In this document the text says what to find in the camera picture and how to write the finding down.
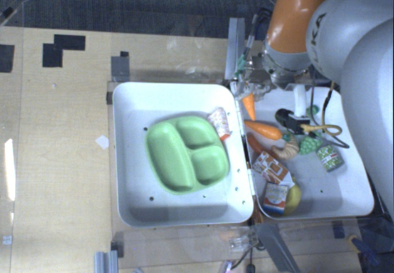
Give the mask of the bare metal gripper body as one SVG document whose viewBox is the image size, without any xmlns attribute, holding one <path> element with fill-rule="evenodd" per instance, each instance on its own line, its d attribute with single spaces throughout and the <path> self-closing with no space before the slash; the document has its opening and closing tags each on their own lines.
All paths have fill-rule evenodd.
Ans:
<svg viewBox="0 0 394 273">
<path fill-rule="evenodd" d="M 245 80 L 257 87 L 268 87 L 270 89 L 280 88 L 288 90 L 293 84 L 298 82 L 306 74 L 309 68 L 309 61 L 305 60 L 305 56 L 297 57 L 293 60 L 293 56 L 287 54 L 281 60 L 272 57 L 269 54 L 260 54 L 253 56 L 245 66 Z"/>
</svg>

